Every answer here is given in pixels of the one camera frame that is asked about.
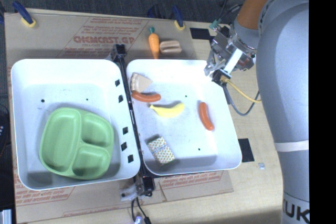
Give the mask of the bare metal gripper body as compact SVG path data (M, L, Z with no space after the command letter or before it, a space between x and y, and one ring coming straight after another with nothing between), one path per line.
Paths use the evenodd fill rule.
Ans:
M241 25L223 26L216 29L217 35L211 42L214 58L226 59L221 71L245 71L255 64L257 32Z

